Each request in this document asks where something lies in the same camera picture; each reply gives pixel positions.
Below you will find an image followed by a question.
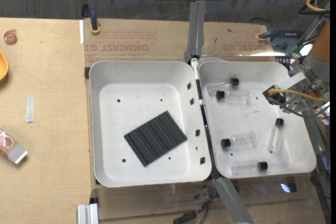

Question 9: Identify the black block with thin wires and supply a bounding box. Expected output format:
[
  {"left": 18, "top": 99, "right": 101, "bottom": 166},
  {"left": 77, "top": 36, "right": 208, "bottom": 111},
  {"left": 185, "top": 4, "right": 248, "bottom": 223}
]
[{"left": 173, "top": 211, "right": 198, "bottom": 224}]

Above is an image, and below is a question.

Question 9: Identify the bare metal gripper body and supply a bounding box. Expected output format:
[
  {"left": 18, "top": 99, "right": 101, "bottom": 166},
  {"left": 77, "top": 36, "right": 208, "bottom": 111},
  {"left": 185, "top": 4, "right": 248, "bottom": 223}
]
[{"left": 301, "top": 78, "right": 331, "bottom": 111}]

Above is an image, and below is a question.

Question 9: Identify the clear plastic bottle, black cap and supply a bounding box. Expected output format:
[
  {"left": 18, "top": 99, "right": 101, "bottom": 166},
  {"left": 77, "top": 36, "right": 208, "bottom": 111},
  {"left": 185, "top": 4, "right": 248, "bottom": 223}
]
[
  {"left": 205, "top": 77, "right": 240, "bottom": 95},
  {"left": 215, "top": 89, "right": 252, "bottom": 106},
  {"left": 220, "top": 131, "right": 258, "bottom": 152},
  {"left": 267, "top": 118, "right": 285, "bottom": 154},
  {"left": 230, "top": 159, "right": 269, "bottom": 176}
]

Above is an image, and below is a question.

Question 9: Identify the brown and white carton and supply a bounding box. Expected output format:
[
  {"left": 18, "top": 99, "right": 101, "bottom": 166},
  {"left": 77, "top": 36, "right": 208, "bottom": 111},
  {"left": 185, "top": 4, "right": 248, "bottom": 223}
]
[{"left": 0, "top": 128, "right": 28, "bottom": 165}]

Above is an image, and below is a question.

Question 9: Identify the thin black and white rod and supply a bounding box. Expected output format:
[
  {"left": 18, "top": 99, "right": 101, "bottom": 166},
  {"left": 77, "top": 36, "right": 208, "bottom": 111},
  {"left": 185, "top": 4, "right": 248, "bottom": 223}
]
[{"left": 190, "top": 57, "right": 220, "bottom": 180}]

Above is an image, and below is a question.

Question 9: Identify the orange plate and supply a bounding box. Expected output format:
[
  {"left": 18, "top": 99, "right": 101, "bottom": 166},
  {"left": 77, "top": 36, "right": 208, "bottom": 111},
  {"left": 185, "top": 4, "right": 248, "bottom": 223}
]
[{"left": 0, "top": 48, "right": 9, "bottom": 82}]

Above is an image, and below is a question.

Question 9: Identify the brown cardboard board, red print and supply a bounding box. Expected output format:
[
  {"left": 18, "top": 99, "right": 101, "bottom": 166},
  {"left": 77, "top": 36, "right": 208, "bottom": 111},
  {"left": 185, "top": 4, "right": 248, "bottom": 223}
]
[{"left": 82, "top": 17, "right": 320, "bottom": 221}]

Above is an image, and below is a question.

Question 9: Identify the black ribbed square mat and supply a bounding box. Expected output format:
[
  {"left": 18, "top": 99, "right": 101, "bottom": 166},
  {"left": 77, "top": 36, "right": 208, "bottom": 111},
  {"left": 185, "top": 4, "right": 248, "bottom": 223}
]
[{"left": 123, "top": 110, "right": 188, "bottom": 167}]

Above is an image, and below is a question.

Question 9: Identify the white plastic tray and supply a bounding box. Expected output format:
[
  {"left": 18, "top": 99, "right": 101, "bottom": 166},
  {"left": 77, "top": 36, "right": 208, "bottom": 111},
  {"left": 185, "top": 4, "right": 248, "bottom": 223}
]
[
  {"left": 197, "top": 60, "right": 318, "bottom": 179},
  {"left": 88, "top": 60, "right": 213, "bottom": 188}
]

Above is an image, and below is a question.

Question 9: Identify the brown doughnut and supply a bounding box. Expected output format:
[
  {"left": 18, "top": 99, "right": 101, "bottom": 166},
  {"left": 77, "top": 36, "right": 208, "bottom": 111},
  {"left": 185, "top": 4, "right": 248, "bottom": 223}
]
[{"left": 3, "top": 29, "right": 18, "bottom": 45}]

